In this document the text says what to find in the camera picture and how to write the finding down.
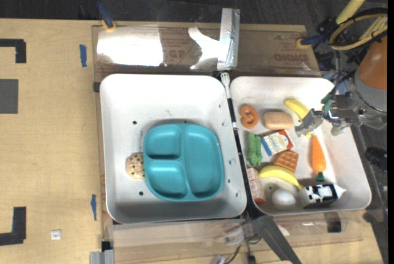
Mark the orange pretzel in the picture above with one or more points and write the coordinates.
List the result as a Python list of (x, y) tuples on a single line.
[(247, 122)]

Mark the large yellow banana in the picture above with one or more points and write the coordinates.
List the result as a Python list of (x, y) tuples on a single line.
[(277, 173)]

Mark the orange carrot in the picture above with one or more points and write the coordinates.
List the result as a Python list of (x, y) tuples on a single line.
[(318, 156)]

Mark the green toy vegetable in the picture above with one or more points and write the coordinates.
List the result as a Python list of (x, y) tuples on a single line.
[(255, 150)]

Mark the black and white cow carton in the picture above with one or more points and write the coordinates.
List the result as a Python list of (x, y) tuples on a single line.
[(320, 195)]

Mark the orange and white carton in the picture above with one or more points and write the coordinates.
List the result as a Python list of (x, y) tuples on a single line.
[(257, 187)]

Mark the blue divided plate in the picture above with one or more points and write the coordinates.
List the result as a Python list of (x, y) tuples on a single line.
[(184, 161)]

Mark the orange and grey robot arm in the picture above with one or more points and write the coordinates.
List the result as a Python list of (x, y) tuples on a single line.
[(372, 72)]

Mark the small yellow banana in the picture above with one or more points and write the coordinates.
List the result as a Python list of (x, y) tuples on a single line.
[(295, 106)]

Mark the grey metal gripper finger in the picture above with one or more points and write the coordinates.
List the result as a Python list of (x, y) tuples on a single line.
[(313, 115), (307, 128)]

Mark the white blue red carton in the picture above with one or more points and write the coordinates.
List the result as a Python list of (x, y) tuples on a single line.
[(277, 142)]

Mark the tan bread roll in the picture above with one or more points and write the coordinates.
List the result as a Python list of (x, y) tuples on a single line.
[(278, 120)]

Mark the white plastic tray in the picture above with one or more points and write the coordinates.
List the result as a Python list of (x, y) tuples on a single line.
[(172, 99), (341, 164)]

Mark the tan chocolate chip biscuit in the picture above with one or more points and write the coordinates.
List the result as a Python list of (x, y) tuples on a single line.
[(134, 165)]

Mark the white egg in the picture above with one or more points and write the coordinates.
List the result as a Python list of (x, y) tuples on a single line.
[(283, 199)]

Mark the brown waffle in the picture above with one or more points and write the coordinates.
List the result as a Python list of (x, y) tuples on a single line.
[(287, 161)]

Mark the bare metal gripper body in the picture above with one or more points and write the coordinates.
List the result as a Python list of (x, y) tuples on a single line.
[(346, 113)]

